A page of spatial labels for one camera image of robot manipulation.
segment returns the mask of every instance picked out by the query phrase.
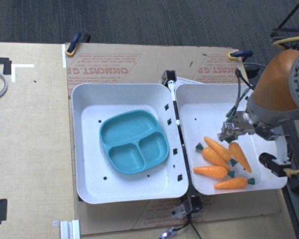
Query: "white tray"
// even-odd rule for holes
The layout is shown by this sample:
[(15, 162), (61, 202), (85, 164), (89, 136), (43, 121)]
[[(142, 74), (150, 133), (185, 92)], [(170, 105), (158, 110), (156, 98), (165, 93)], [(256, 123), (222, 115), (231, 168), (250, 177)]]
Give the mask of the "white tray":
[[(73, 90), (72, 107), (77, 191), (83, 201), (101, 204), (186, 193), (188, 178), (169, 89), (160, 84), (82, 84)], [(99, 130), (103, 121), (133, 110), (156, 117), (167, 137), (169, 156), (149, 170), (127, 175), (110, 164)]]
[[(214, 189), (214, 184), (224, 179), (214, 179), (192, 171), (193, 167), (211, 165), (195, 147), (199, 142), (204, 147), (208, 146), (204, 141), (204, 136), (218, 141), (217, 134), (221, 132), (222, 124), (226, 120), (225, 116), (232, 109), (237, 93), (237, 84), (184, 84), (176, 89), (179, 119), (191, 168), (192, 182), (196, 190), (205, 195), (279, 189), (287, 183), (286, 177), (277, 177), (259, 162), (258, 157), (261, 153), (268, 152), (276, 156), (277, 150), (275, 141), (265, 141), (256, 134), (242, 135), (235, 141), (242, 147), (251, 165), (252, 173), (245, 171), (240, 164), (232, 167), (228, 162), (235, 171), (235, 177), (244, 176), (246, 179), (253, 177), (256, 181), (255, 185), (248, 184), (245, 188), (237, 190)], [(242, 99), (238, 110), (244, 111), (246, 103), (247, 101)], [(219, 143), (228, 147), (226, 141)]]

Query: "toy carrot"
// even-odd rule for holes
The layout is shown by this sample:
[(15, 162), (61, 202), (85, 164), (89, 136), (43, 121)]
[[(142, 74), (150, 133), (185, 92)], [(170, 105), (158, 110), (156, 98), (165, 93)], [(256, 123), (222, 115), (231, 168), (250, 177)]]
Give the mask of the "toy carrot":
[(203, 157), (207, 159), (210, 163), (218, 166), (225, 167), (230, 171), (230, 167), (227, 165), (224, 159), (222, 159), (211, 147), (203, 147), (200, 143), (196, 146), (196, 149), (200, 150)]
[(227, 169), (223, 166), (199, 166), (193, 168), (195, 173), (215, 177), (215, 178), (224, 178), (226, 175), (230, 177), (234, 177), (235, 171), (227, 171)]
[(228, 145), (228, 149), (230, 154), (232, 154), (232, 156), (234, 157), (234, 159), (236, 159), (237, 162), (240, 163), (243, 168), (245, 168), (249, 173), (251, 173), (251, 167), (240, 145), (236, 142), (231, 142)]
[(216, 142), (215, 140), (205, 136), (204, 137), (205, 142), (214, 150), (217, 152), (217, 154), (224, 159), (225, 161), (228, 161), (231, 159), (231, 154), (229, 150), (222, 146), (220, 143)]
[(214, 185), (215, 189), (242, 189), (244, 188), (247, 184), (255, 184), (255, 179), (250, 178), (247, 180), (245, 177), (240, 176), (240, 177), (235, 177), (229, 180), (221, 181), (218, 182)]

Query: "carrot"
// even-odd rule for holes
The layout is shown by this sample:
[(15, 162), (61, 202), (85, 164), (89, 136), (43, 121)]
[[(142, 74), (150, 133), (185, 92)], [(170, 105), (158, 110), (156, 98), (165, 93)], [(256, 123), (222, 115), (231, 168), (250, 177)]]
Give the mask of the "carrot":
[(222, 159), (211, 147), (203, 147), (200, 143), (196, 146), (196, 149), (200, 150), (203, 157), (207, 159), (210, 163), (218, 166), (225, 167), (230, 171), (230, 167), (227, 165), (224, 159)]
[(219, 156), (221, 156), (222, 159), (224, 159), (225, 161), (231, 159), (231, 154), (226, 147), (222, 146), (220, 143), (207, 136), (204, 137), (204, 140), (214, 151), (217, 152)]
[(195, 173), (215, 177), (215, 178), (224, 178), (226, 175), (234, 177), (235, 171), (227, 171), (223, 166), (199, 166), (193, 168)]
[(244, 188), (247, 184), (255, 184), (255, 179), (250, 178), (247, 180), (245, 177), (240, 176), (240, 177), (235, 177), (229, 180), (221, 181), (218, 182), (214, 185), (215, 189), (242, 189)]
[(236, 142), (231, 142), (228, 145), (228, 149), (230, 154), (233, 155), (237, 162), (240, 163), (242, 167), (245, 168), (249, 173), (251, 173), (251, 167), (240, 145)]

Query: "gray ring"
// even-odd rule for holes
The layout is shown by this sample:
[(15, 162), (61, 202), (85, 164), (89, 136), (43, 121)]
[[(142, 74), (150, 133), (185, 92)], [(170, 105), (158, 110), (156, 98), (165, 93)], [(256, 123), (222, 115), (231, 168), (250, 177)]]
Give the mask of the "gray ring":
[(4, 95), (4, 93), (6, 92), (7, 88), (8, 88), (8, 81), (6, 80), (6, 77), (0, 73), (0, 78), (3, 80), (4, 82), (4, 87), (3, 89), (0, 91), (0, 97), (2, 97)]

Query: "teal plate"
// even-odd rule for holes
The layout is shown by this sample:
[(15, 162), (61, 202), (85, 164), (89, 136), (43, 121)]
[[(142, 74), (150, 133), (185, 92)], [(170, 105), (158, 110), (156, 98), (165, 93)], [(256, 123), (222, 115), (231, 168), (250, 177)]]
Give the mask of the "teal plate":
[(110, 163), (124, 174), (157, 166), (169, 153), (167, 137), (158, 120), (145, 110), (119, 114), (104, 121), (100, 140)]

